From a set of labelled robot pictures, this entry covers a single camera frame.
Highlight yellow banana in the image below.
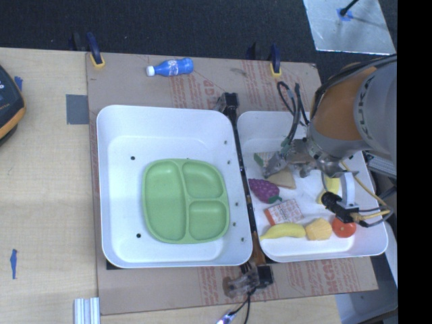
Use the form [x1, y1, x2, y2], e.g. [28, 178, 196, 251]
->
[259, 222, 306, 242]

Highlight purple grapes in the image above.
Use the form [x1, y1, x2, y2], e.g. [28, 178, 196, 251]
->
[248, 178, 283, 205]

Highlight black cylinder on white bracket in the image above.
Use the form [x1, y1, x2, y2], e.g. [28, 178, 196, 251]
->
[320, 170, 360, 224]

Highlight black block with thin wires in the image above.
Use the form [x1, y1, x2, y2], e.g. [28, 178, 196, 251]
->
[222, 264, 274, 298]
[215, 92, 240, 115]

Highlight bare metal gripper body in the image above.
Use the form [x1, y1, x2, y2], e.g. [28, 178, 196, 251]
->
[285, 138, 359, 179]

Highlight orange and white carton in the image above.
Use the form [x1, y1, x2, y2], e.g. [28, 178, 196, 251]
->
[263, 198, 305, 227]

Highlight tan bread slice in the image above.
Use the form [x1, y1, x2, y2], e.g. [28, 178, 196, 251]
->
[266, 165, 297, 190]

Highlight green divided plate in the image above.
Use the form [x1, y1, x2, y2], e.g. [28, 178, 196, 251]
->
[141, 158, 231, 245]

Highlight brown cardboard board red print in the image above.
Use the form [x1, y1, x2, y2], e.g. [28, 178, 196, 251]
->
[84, 51, 379, 316]

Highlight green and white sandwich wedge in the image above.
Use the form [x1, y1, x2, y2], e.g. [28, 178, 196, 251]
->
[253, 151, 278, 169]

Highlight white plastic tray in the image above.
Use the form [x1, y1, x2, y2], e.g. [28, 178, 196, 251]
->
[236, 110, 389, 263]
[96, 105, 254, 269]

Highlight orange round toy fruit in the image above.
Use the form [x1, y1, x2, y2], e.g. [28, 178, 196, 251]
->
[331, 216, 357, 239]

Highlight small yellow toy food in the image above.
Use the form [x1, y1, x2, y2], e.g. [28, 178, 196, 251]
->
[317, 175, 342, 205]

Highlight yellow ridged toy food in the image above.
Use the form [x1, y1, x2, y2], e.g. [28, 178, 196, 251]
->
[304, 217, 333, 242]

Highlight thin black rod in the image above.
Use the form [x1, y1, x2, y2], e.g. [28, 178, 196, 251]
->
[227, 105, 261, 267]

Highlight blue bottle with white cap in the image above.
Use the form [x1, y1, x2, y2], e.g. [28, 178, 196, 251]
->
[146, 57, 195, 78]

